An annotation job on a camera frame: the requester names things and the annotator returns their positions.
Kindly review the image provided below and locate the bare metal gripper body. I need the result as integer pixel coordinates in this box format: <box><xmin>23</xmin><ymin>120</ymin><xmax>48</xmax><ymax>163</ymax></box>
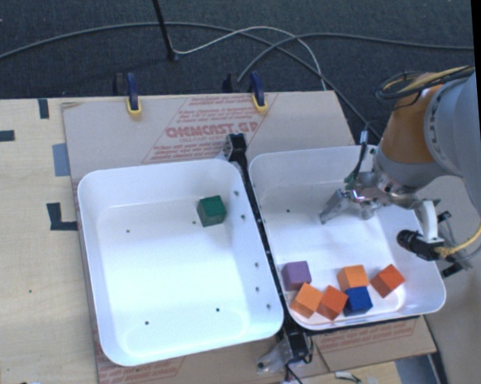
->
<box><xmin>344</xmin><ymin>167</ymin><xmax>426</xmax><ymax>217</ymax></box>

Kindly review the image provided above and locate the white plastic tray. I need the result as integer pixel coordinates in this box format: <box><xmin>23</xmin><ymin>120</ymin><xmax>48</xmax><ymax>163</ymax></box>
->
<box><xmin>74</xmin><ymin>154</ymin><xmax>288</xmax><ymax>370</ymax></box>
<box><xmin>246</xmin><ymin>138</ymin><xmax>450</xmax><ymax>336</ymax></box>

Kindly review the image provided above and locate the orange cube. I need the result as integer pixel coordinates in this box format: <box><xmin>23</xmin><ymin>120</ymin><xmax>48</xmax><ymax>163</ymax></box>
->
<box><xmin>335</xmin><ymin>263</ymin><xmax>371</xmax><ymax>294</ymax></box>
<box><xmin>368</xmin><ymin>262</ymin><xmax>408</xmax><ymax>300</ymax></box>
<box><xmin>313</xmin><ymin>283</ymin><xmax>352</xmax><ymax>323</ymax></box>
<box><xmin>288</xmin><ymin>281</ymin><xmax>326</xmax><ymax>320</ymax></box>

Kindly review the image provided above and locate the thin black rod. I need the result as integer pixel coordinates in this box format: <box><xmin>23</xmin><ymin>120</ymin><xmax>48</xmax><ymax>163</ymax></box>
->
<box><xmin>236</xmin><ymin>150</ymin><xmax>297</xmax><ymax>340</ymax></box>

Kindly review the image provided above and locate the purple cube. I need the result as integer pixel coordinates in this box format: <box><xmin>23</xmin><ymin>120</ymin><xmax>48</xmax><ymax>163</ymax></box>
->
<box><xmin>279</xmin><ymin>259</ymin><xmax>314</xmax><ymax>293</ymax></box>

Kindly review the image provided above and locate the blue cube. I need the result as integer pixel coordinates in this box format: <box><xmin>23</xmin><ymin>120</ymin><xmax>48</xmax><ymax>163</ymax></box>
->
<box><xmin>340</xmin><ymin>284</ymin><xmax>374</xmax><ymax>317</ymax></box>

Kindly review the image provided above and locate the green cube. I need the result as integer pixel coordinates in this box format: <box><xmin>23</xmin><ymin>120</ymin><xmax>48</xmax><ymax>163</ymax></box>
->
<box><xmin>194</xmin><ymin>194</ymin><xmax>228</xmax><ymax>229</ymax></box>

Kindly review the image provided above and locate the brown cardboard board red print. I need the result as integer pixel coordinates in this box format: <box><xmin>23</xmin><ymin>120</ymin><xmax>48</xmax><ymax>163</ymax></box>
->
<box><xmin>61</xmin><ymin>73</ymin><xmax>441</xmax><ymax>384</ymax></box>

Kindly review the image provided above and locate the black cylinder on white bracket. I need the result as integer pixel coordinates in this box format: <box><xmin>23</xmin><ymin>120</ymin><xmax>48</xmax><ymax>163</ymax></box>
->
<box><xmin>393</xmin><ymin>197</ymin><xmax>448</xmax><ymax>265</ymax></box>

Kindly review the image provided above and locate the black block with thin wires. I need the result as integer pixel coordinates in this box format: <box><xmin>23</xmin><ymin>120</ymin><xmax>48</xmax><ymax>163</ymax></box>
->
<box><xmin>280</xmin><ymin>326</ymin><xmax>312</xmax><ymax>366</ymax></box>
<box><xmin>222</xmin><ymin>131</ymin><xmax>250</xmax><ymax>164</ymax></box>

